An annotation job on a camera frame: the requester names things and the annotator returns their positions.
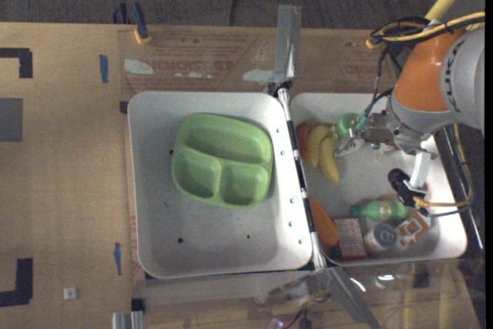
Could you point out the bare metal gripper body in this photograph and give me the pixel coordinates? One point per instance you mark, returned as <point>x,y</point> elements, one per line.
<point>381,131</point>

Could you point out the small white square block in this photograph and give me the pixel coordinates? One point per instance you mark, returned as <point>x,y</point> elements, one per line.
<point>69,293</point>

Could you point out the green rounded toy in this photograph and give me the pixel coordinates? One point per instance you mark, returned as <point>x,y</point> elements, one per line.
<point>345,123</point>

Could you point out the orange carrot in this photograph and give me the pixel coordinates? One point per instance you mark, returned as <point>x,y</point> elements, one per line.
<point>325,227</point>

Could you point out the black cylinder on white bracket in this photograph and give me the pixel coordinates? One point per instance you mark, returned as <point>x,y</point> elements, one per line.
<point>400,183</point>

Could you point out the white plastic tray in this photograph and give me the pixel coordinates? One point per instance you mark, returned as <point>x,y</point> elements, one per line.
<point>215,235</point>
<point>369,181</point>

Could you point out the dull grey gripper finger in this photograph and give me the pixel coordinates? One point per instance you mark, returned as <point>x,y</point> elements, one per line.
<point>346,147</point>
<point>356,133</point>

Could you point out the red sausage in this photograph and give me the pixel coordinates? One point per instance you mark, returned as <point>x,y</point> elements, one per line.
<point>303,138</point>

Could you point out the green divided plate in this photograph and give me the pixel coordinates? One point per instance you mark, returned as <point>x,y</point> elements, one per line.
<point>221,142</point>

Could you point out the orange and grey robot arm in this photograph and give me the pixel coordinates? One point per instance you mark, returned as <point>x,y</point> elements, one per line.
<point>427,81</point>

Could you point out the small silver can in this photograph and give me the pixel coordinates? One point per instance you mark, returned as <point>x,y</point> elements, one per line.
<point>381,239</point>

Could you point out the red carton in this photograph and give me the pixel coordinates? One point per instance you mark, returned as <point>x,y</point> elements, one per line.
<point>349,239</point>

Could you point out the yellow banana bunch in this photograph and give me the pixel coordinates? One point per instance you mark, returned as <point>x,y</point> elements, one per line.
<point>327,158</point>

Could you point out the green plastic bottle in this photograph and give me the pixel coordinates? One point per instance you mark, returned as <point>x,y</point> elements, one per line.
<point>379,210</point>

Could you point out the orange and white packet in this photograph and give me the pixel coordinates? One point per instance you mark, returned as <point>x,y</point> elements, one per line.
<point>412,229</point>

